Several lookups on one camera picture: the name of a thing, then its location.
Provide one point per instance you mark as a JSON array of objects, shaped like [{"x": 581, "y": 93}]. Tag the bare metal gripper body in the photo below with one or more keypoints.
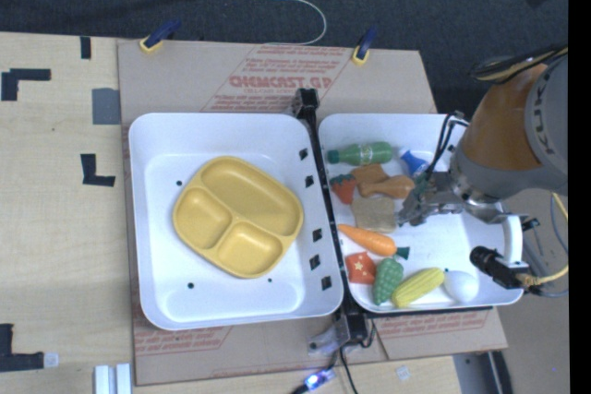
[{"x": 445, "y": 194}]

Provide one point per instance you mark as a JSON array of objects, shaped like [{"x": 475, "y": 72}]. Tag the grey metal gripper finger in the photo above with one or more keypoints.
[
  {"x": 407, "y": 210},
  {"x": 422, "y": 217}
]

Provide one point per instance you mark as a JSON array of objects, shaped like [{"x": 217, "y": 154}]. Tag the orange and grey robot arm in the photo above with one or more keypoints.
[{"x": 501, "y": 129}]

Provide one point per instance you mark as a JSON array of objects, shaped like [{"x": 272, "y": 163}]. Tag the white plastic tray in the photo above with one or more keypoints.
[
  {"x": 438, "y": 240},
  {"x": 231, "y": 300}
]

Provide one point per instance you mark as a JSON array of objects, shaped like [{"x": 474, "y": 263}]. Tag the brown chicken drumstick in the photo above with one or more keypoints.
[
  {"x": 369, "y": 173},
  {"x": 390, "y": 187}
]

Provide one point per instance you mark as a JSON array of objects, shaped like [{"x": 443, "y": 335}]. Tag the tan bread slice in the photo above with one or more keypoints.
[{"x": 374, "y": 214}]

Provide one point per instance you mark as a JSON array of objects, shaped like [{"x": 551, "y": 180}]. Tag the blue and white bottle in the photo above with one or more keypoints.
[{"x": 413, "y": 161}]

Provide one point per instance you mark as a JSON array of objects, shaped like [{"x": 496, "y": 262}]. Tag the orange carrot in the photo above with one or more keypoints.
[{"x": 369, "y": 240}]

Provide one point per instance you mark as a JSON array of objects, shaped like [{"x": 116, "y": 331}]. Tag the red strawberry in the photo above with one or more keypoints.
[{"x": 344, "y": 190}]

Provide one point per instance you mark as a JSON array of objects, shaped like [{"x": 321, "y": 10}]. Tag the yellow corn cob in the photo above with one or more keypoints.
[{"x": 418, "y": 287}]

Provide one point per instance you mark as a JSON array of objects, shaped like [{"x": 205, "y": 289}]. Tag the green grapes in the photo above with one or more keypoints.
[{"x": 387, "y": 279}]

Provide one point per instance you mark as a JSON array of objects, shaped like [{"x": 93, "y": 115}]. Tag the green bottle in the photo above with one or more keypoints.
[{"x": 362, "y": 153}]

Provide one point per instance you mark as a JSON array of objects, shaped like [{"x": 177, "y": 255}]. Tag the red carton with yellow star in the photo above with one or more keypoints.
[{"x": 360, "y": 267}]

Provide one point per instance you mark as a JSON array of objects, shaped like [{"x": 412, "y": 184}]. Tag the white egg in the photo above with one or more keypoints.
[{"x": 461, "y": 286}]

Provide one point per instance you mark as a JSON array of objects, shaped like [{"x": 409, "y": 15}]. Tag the yellow divided plate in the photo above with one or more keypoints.
[{"x": 237, "y": 217}]

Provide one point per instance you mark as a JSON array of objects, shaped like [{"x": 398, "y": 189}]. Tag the brown cardboard board red print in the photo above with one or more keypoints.
[{"x": 184, "y": 74}]

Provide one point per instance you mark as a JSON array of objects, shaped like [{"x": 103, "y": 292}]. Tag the black cylinder on white bracket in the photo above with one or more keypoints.
[{"x": 496, "y": 265}]

